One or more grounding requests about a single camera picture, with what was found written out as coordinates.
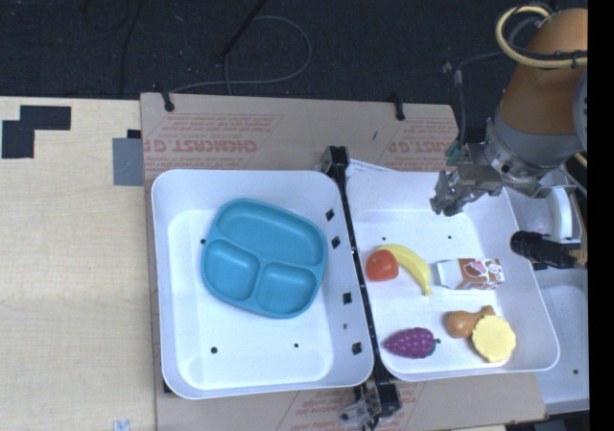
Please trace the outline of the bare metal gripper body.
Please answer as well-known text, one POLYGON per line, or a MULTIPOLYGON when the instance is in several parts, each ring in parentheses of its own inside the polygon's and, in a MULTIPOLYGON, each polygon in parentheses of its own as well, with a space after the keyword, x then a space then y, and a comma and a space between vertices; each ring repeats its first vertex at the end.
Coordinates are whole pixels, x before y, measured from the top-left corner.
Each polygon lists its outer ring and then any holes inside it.
POLYGON ((526 161, 505 144, 468 143, 460 152, 456 182, 475 197, 499 195, 504 187, 533 197, 545 175, 545 168, 526 161))

